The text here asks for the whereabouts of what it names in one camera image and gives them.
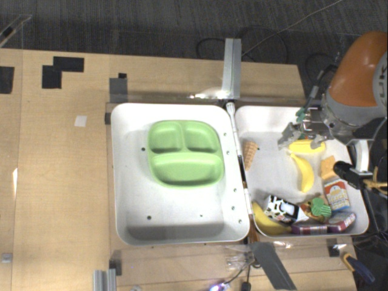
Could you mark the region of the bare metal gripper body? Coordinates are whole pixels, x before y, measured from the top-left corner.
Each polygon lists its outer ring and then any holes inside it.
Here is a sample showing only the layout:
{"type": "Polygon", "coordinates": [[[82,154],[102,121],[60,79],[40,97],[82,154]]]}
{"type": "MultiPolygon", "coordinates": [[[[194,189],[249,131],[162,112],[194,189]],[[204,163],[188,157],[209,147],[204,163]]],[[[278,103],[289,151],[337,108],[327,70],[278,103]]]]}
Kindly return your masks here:
{"type": "Polygon", "coordinates": [[[321,117],[320,107],[302,107],[298,110],[298,124],[301,133],[309,139],[332,139],[330,129],[321,117]]]}

